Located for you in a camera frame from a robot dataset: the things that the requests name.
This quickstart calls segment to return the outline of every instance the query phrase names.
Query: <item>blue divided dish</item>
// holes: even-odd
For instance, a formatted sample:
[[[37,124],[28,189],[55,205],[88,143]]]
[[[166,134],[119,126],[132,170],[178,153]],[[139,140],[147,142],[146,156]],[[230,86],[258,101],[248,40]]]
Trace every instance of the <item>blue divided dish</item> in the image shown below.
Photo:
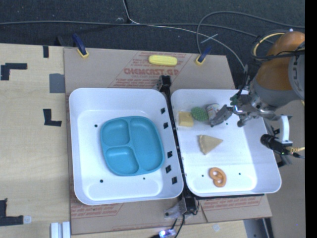
[[[107,166],[116,175],[148,174],[165,161],[159,132],[146,117],[111,119],[103,124],[100,136]]]

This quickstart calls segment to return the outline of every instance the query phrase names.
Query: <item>pretzel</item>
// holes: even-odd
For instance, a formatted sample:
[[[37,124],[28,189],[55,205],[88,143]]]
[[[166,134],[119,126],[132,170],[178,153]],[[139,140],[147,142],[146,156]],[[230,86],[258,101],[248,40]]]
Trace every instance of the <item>pretzel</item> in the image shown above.
[[[226,185],[227,176],[220,168],[211,168],[209,170],[209,176],[217,187],[224,187]]]

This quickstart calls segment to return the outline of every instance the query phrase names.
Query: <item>can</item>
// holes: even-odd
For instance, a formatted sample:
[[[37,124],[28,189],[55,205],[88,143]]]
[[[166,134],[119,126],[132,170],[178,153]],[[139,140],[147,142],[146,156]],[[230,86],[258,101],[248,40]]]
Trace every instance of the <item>can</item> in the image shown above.
[[[215,118],[219,109],[220,109],[220,105],[218,103],[213,103],[206,106],[209,122],[211,122],[212,119]]]

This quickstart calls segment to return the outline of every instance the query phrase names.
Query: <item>yellow cube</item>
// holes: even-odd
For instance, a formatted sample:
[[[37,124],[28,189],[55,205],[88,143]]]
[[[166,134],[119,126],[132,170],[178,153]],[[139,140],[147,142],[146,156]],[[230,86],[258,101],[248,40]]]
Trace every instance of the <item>yellow cube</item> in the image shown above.
[[[178,125],[186,127],[194,126],[194,120],[190,112],[178,112]]]

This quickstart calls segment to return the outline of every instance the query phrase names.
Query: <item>beige triangle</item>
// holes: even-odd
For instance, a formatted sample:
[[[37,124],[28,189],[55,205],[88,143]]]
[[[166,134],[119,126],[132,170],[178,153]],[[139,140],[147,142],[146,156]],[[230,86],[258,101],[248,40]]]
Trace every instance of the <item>beige triangle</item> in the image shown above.
[[[199,146],[200,150],[207,154],[217,145],[219,145],[223,140],[215,137],[210,137],[207,135],[199,135]]]

